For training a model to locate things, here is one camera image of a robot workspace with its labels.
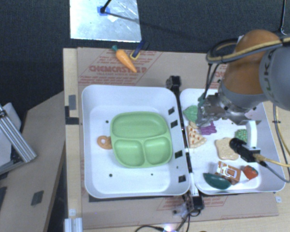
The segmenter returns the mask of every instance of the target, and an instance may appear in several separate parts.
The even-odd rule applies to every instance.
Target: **orange carrot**
[[[117,59],[128,69],[136,73],[136,68],[124,50],[118,49],[116,45],[112,46],[112,50],[116,52]]]

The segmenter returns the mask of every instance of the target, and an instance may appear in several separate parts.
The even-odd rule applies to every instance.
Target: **yellow cable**
[[[275,108],[276,109],[276,121],[278,121],[278,109],[277,107]],[[281,139],[281,142],[282,144],[284,145],[285,147],[285,150],[287,151],[287,153],[289,154],[290,156],[290,151],[289,151],[289,148],[287,147],[286,143],[285,143],[285,140],[284,138],[282,137],[282,134],[281,134],[281,131],[280,131],[280,128],[279,128],[279,125],[277,124],[277,128],[278,128],[278,133],[279,133],[279,136],[280,136],[280,139]],[[290,167],[290,163],[289,164],[286,164],[286,163],[281,163],[281,162],[278,162],[278,161],[275,161],[275,160],[272,160],[272,159],[268,159],[260,154],[253,154],[253,157],[256,158],[257,161],[268,161],[268,162],[271,162],[271,163],[274,163],[274,164],[277,164],[277,165],[280,165],[282,167]]]
[[[242,51],[239,51],[239,52],[236,52],[236,53],[232,53],[232,54],[228,54],[228,55],[224,55],[224,56],[219,56],[219,57],[207,56],[207,59],[209,61],[226,60],[228,58],[234,58],[234,57],[237,57],[237,56],[240,56],[240,55],[243,55],[243,54],[258,50],[258,49],[263,48],[263,47],[268,47],[268,46],[273,46],[273,45],[280,45],[282,43],[288,43],[288,42],[290,42],[290,37],[282,38],[280,40],[265,42],[265,43],[262,43],[262,44],[258,44],[258,45],[249,47],[247,49],[244,49]]]

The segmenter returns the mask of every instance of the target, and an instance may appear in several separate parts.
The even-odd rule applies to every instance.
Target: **toy bread slice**
[[[206,138],[198,134],[198,132],[190,125],[187,126],[187,135],[189,148],[197,148],[206,142]]]
[[[221,160],[236,160],[239,158],[239,155],[230,148],[229,146],[230,140],[231,138],[223,138],[215,141],[218,157]]]

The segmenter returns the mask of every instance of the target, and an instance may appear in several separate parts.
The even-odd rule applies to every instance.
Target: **white tray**
[[[91,85],[82,93],[85,187],[96,198],[173,196],[185,193],[189,173],[175,95],[162,87]],[[113,150],[98,146],[97,138],[110,136],[110,122],[125,112],[160,114],[169,125],[173,145],[171,160],[162,166],[131,169],[118,163]],[[178,125],[171,128],[171,123]]]
[[[184,111],[191,105],[197,105],[197,99],[204,92],[204,89],[185,89],[180,95],[180,101],[182,110]],[[214,94],[216,90],[209,90],[208,94]],[[275,147],[275,143],[272,137],[272,133],[268,124],[266,113],[263,104],[259,104],[255,111],[249,111],[246,116],[253,120],[261,120],[261,123],[257,125],[257,147],[261,148],[261,154],[267,158],[279,161],[279,156]],[[184,116],[185,126],[188,125],[188,121]],[[245,126],[237,126],[230,120],[218,120],[214,121],[217,133],[211,135],[205,135],[207,142],[196,148],[190,149],[191,165],[194,173],[194,180],[197,188],[208,195],[216,194],[232,194],[232,193],[247,193],[247,192],[273,192],[280,191],[284,188],[285,182],[277,178],[268,169],[261,167],[257,163],[247,163],[243,159],[237,160],[224,160],[223,162],[230,164],[233,167],[240,168],[241,166],[250,165],[254,167],[259,176],[246,182],[238,183],[226,190],[218,190],[208,185],[203,177],[203,173],[212,173],[213,165],[217,164],[220,160],[218,158],[217,150],[215,147],[215,140],[222,139],[224,137],[234,137],[234,133],[238,129],[245,129]],[[281,176],[284,176],[282,167],[268,163],[275,171]]]

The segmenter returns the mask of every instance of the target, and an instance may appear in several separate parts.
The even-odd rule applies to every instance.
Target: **cardboard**
[[[164,87],[171,75],[181,77],[181,90],[203,88],[207,73],[205,54],[141,51],[134,63],[137,74],[123,67],[109,49],[77,49],[78,90],[71,93],[69,83],[65,89],[77,98],[79,121],[82,121],[81,94],[91,84]],[[225,65],[221,65],[211,88],[217,88],[223,77]],[[183,203],[181,196],[98,200],[89,196],[84,187],[83,128],[80,123],[80,167],[83,228],[136,226],[143,224],[174,223],[181,218],[173,210]],[[207,196],[203,199],[205,209],[192,221],[220,220],[277,216],[277,206],[272,193],[251,193],[226,196]]]

